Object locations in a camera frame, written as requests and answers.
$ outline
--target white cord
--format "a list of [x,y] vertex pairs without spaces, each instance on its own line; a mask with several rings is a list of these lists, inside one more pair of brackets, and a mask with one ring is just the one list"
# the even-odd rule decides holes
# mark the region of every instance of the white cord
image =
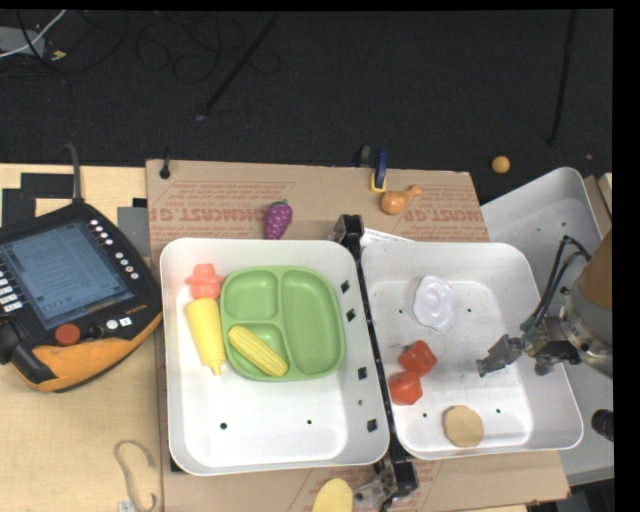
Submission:
[[[44,36],[44,35],[49,31],[49,29],[50,29],[51,27],[53,27],[56,23],[58,23],[58,21],[60,20],[60,18],[62,18],[62,17],[65,15],[65,13],[66,13],[66,12],[67,12],[67,10],[66,10],[66,9],[62,9],[62,10],[58,13],[58,15],[57,15],[55,18],[53,18],[53,19],[52,19],[52,20],[47,24],[47,26],[46,26],[46,27],[44,27],[44,28],[42,29],[42,32],[40,32],[36,37],[34,37],[34,38],[31,40],[31,44],[34,44],[34,43],[38,42],[40,39],[42,39],[42,36]],[[1,59],[2,57],[9,57],[9,55],[15,55],[16,53],[20,53],[21,51],[26,50],[26,49],[28,49],[28,48],[29,48],[29,45],[28,45],[28,44],[25,44],[24,46],[22,46],[22,47],[20,47],[20,48],[16,48],[15,50],[11,50],[11,51],[9,51],[9,52],[5,52],[5,53],[0,53],[0,59]]]

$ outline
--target clear plastic object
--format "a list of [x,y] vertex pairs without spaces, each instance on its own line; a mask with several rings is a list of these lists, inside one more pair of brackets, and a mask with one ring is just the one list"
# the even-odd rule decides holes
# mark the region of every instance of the clear plastic object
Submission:
[[413,314],[422,325],[443,331],[453,321],[455,298],[455,292],[446,281],[425,276],[416,290]]

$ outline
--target red button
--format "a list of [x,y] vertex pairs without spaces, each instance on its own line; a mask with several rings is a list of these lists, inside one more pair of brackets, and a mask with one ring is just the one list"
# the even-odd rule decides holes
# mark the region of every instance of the red button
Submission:
[[80,329],[75,324],[62,324],[56,329],[54,337],[61,347],[75,345],[80,341]]

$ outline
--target green divided plate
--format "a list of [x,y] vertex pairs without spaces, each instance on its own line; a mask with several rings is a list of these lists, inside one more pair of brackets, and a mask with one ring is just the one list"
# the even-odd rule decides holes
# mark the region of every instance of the green divided plate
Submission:
[[[255,380],[292,381],[324,377],[345,353],[340,307],[331,284],[318,272],[292,266],[252,267],[225,278],[220,315],[229,363]],[[256,368],[229,343],[241,325],[275,350],[289,365],[282,377]]]

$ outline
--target display screen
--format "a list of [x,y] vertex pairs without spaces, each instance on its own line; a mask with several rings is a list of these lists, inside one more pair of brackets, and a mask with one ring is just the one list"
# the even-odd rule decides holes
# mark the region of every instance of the display screen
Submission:
[[80,221],[0,245],[45,329],[133,297]]

